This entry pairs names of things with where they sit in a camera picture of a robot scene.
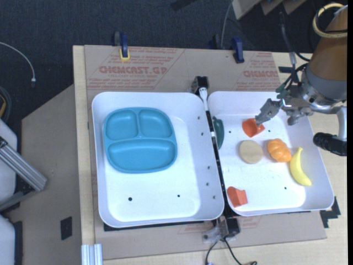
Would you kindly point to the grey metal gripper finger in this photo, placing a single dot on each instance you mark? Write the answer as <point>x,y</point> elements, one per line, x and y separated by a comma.
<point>267,111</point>
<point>295,116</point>

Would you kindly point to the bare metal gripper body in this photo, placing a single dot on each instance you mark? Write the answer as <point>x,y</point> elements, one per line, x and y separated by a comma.
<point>299,101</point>

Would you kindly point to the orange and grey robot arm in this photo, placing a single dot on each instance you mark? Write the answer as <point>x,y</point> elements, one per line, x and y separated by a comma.
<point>331,54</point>

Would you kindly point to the orange toy wedge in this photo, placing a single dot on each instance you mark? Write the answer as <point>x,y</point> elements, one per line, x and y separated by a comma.
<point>237,197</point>
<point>249,128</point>

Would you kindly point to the orange toy bread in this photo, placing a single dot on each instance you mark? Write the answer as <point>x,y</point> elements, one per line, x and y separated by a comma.
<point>279,150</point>

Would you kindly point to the beige round biscuit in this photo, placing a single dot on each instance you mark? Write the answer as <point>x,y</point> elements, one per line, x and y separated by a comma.
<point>251,151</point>

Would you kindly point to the dark green toy pepper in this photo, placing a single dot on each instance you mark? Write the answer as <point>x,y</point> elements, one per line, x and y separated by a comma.
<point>219,131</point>

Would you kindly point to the yellow banana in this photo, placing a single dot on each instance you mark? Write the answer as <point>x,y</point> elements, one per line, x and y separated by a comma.
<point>297,168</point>

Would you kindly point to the thin black and white rod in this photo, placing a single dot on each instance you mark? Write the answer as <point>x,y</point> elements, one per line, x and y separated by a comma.
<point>214,137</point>

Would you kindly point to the white plastic tray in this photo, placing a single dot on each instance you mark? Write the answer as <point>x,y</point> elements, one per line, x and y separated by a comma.
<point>154,200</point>
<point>264,184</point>

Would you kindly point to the brown cardboard board, red print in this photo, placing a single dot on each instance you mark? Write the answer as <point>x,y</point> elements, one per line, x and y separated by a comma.
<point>154,65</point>

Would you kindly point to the blue divided plate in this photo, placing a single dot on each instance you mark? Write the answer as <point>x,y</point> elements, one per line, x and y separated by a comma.
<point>140,150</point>

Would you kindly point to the black cylinder on white bracket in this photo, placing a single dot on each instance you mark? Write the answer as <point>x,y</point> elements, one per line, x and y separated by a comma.
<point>329,143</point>

